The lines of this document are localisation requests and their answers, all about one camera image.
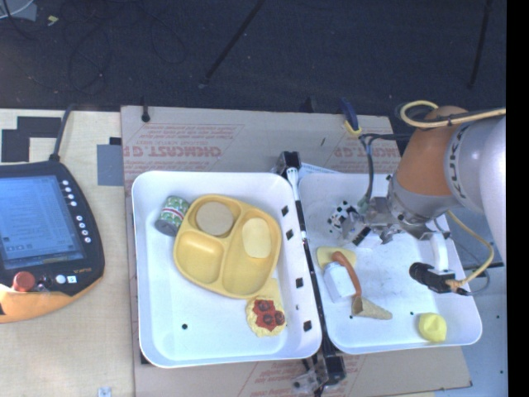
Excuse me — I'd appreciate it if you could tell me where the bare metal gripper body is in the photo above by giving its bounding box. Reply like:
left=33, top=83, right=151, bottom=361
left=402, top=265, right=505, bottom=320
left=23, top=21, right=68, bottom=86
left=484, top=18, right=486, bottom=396
left=363, top=196, right=419, bottom=244

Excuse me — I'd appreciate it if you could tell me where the black and white carton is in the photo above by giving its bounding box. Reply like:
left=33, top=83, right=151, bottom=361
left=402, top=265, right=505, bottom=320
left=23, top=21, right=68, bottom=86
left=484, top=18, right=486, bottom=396
left=327, top=199, right=353, bottom=229

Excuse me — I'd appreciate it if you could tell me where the flat yellow cheese slice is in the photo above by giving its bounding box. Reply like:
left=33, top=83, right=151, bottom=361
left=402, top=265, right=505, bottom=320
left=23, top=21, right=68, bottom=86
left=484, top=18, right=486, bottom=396
left=316, top=246, right=357, bottom=270

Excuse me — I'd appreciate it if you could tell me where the thin black and white rod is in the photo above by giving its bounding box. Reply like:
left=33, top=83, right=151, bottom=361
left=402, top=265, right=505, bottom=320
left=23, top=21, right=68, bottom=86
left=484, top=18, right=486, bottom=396
left=286, top=166, right=332, bottom=359

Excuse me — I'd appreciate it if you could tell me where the white bottle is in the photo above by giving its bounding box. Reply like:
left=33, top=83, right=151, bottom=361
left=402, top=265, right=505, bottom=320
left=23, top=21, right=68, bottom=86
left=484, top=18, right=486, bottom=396
left=322, top=261, right=357, bottom=304

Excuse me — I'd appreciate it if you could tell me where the white plastic tray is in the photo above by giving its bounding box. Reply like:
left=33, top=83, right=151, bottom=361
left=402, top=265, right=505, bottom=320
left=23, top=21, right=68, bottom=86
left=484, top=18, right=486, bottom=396
left=297, top=171, right=484, bottom=356
left=131, top=170, right=323, bottom=369

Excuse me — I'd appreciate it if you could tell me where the tan triangular chip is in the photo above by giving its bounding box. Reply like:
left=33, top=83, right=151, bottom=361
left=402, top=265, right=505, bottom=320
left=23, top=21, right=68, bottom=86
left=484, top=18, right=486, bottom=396
left=350, top=295, right=393, bottom=321

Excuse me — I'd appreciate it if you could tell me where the pale yellow oval bread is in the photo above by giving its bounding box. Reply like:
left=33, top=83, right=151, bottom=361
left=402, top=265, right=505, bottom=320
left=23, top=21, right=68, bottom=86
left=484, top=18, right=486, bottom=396
left=241, top=217, right=273, bottom=260

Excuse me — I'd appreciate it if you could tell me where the yellow lemon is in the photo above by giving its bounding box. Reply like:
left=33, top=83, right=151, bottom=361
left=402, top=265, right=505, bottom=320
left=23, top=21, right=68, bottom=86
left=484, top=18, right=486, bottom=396
left=417, top=312, right=448, bottom=343

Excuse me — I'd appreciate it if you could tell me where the yellow pizza slice red pepperoni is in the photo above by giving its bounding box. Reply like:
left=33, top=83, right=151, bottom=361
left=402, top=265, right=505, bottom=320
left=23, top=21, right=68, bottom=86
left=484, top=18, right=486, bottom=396
left=245, top=277, right=288, bottom=339

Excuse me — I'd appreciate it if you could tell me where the brown cardboard board red print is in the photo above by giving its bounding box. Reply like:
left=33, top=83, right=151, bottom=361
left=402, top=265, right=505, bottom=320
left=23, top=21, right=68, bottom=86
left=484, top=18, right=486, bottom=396
left=119, top=104, right=474, bottom=397

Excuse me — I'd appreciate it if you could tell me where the round tan biscuit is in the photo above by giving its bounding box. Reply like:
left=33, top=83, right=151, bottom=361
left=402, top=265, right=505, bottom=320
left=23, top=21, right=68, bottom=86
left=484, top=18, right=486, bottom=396
left=194, top=201, right=236, bottom=237

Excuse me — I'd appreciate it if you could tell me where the yellow divided plate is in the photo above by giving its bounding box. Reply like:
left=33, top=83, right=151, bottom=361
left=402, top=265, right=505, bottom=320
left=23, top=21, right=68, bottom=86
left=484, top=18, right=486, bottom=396
left=172, top=194, right=284, bottom=300

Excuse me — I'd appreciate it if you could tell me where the green can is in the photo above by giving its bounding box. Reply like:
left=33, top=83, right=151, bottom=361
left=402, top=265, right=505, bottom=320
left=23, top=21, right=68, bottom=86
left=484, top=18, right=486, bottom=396
left=155, top=195, right=191, bottom=238

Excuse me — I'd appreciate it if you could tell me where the black cylinder on white bracket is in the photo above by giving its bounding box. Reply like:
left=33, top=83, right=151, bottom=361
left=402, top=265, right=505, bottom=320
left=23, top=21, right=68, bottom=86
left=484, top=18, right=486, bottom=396
left=408, top=229, right=458, bottom=295

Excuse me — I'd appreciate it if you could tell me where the black block with thin wires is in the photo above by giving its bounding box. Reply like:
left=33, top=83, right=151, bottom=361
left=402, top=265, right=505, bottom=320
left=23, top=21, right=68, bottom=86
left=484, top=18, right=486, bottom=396
left=321, top=353, right=346, bottom=385
left=274, top=151, right=301, bottom=177

